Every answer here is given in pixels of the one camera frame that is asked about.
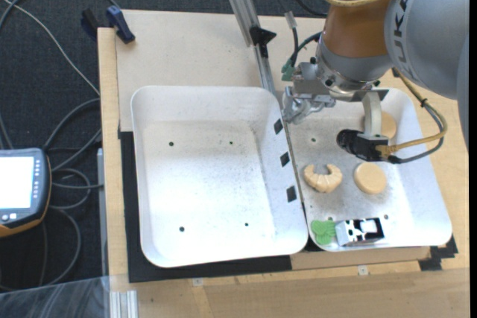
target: dark floor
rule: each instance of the dark floor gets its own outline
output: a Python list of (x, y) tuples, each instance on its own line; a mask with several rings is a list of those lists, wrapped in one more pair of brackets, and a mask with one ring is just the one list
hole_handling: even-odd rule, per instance
[[(204, 13), (231, 13), (228, 0), (116, 0), (123, 8), (173, 10)], [(276, 0), (254, 0), (258, 14), (279, 15)], [(292, 0), (284, 0), (295, 16), (308, 16)], [(326, 12), (321, 0), (304, 0), (316, 10)], [(0, 0), (0, 13), (6, 9)], [(103, 25), (105, 0), (24, 0), (21, 6), (43, 21), (56, 36), (80, 70), (98, 84), (95, 43), (80, 26), (81, 12), (90, 8)], [(72, 71), (48, 35), (26, 15), (14, 11), (0, 30), (0, 113), (15, 147), (38, 147), (64, 115), (96, 94)], [(53, 164), (82, 147), (100, 127), (98, 108), (92, 106), (77, 116), (53, 142)], [(96, 152), (91, 147), (72, 167), (97, 182)], [(79, 179), (75, 184), (81, 185)], [(53, 190), (55, 204), (78, 201), (84, 191)], [(83, 245), (75, 266), (62, 281), (88, 279), (101, 275), (98, 197), (93, 191), (81, 207), (69, 214), (78, 222)], [(69, 265), (76, 248), (73, 226), (64, 216), (49, 211), (46, 221), (48, 260), (44, 283), (59, 276)], [(23, 288), (40, 280), (44, 242), (42, 228), (17, 237), (0, 240), (0, 284)]]

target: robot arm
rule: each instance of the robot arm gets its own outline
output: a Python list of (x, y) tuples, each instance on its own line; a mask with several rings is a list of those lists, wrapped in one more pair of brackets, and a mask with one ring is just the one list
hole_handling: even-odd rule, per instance
[(300, 123), (334, 100), (361, 101), (367, 120), (365, 131), (358, 132), (367, 142), (361, 157), (379, 160), (374, 148), (383, 143), (372, 137), (376, 129), (380, 133), (379, 100), (385, 92), (374, 88), (394, 67), (419, 86), (458, 99), (468, 147), (470, 0), (327, 1), (332, 5), (316, 61), (294, 70), (293, 86), (284, 94), (284, 118)]

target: screen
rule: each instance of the screen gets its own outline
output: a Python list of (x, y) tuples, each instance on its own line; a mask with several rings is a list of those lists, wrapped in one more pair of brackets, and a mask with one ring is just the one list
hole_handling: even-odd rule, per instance
[(32, 156), (0, 157), (0, 209), (30, 208), (33, 175)]

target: white tray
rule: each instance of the white tray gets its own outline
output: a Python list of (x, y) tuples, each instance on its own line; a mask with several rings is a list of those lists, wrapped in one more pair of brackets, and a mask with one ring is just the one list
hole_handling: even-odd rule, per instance
[(159, 267), (289, 255), (308, 239), (264, 89), (146, 86), (131, 100), (142, 251)]
[[(397, 134), (391, 144), (422, 138), (414, 105), (404, 92), (390, 89), (382, 109), (397, 122)], [(365, 194), (354, 183), (353, 171), (362, 161), (339, 148), (336, 136), (343, 129), (362, 131), (363, 120), (361, 103), (337, 102), (331, 109), (310, 115), (302, 124), (289, 126), (313, 241), (318, 245), (310, 227), (313, 220), (379, 217), (385, 238), (374, 244), (340, 247), (334, 239), (330, 245), (318, 246), (329, 251), (345, 251), (445, 244), (452, 234), (452, 225), (428, 156), (402, 165), (378, 162), (388, 178), (388, 185), (381, 194)], [(423, 151), (426, 146), (421, 144), (401, 150), (397, 155), (405, 158)], [(341, 169), (343, 182), (332, 193), (321, 194), (305, 183), (303, 169), (314, 164), (315, 171), (324, 174), (328, 163)]]

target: white cable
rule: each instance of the white cable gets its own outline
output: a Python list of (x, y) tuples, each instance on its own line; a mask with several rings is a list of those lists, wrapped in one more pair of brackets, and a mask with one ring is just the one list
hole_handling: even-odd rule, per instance
[[(9, 0), (3, 0), (5, 1), (6, 3), (8, 4), (11, 4), (12, 2), (9, 1)], [(65, 57), (66, 61), (68, 61), (68, 64), (70, 66), (72, 66), (72, 68), (83, 78), (83, 80), (86, 81), (86, 83), (91, 86), (91, 88), (95, 91), (95, 93), (97, 95), (100, 95), (99, 93), (99, 90), (96, 89), (96, 86), (94, 86), (90, 80), (88, 80), (88, 78), (80, 71), (80, 69), (77, 68), (77, 66), (72, 62), (72, 60), (68, 57), (68, 55), (66, 54), (66, 52), (63, 50), (62, 46), (60, 45), (60, 43), (58, 42), (58, 40), (53, 36), (53, 34), (50, 32), (50, 30), (40, 21), (38, 20), (37, 17), (35, 17), (34, 15), (32, 15), (31, 13), (29, 13), (27, 10), (24, 10), (23, 8), (15, 5), (14, 6), (17, 10), (19, 11), (22, 11), (25, 15), (28, 15), (30, 16), (35, 22), (37, 22), (37, 24), (43, 28), (43, 30), (51, 37), (51, 39), (53, 40), (53, 42), (55, 43), (55, 45), (58, 47), (58, 49), (60, 49), (60, 52), (61, 54)]]

